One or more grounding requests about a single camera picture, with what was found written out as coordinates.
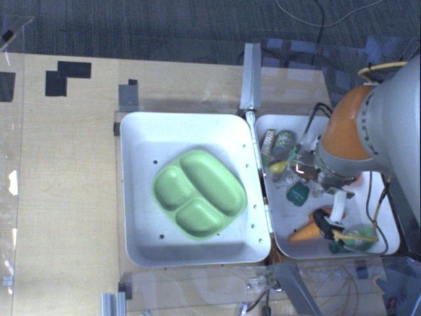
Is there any yellow and blue patterned carton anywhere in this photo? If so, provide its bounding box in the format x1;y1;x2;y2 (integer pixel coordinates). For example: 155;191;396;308
260;128;277;158

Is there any green divided plate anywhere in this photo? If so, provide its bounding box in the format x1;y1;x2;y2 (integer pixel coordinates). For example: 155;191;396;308
151;149;249;243

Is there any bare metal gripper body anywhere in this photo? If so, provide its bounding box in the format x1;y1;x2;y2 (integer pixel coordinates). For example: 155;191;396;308
294;149;355;191

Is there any white plastic tray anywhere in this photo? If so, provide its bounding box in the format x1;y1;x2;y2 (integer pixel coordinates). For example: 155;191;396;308
255;114;402;261
119;111;272;269

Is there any grey and green can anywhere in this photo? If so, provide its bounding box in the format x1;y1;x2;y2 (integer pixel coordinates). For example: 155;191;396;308
270;130;297;161

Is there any green clear plastic bottle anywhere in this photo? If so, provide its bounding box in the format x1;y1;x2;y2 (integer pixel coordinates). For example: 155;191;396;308
328;226;378;254

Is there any yellow banana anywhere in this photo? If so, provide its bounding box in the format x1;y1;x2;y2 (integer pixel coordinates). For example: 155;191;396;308
269;159;289;174

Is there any orange carrot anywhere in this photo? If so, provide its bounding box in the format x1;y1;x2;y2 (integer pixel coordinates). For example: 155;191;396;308
288;221;322;244

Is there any black cylinder on white bracket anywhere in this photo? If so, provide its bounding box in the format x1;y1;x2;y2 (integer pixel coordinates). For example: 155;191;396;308
312;190;348;242

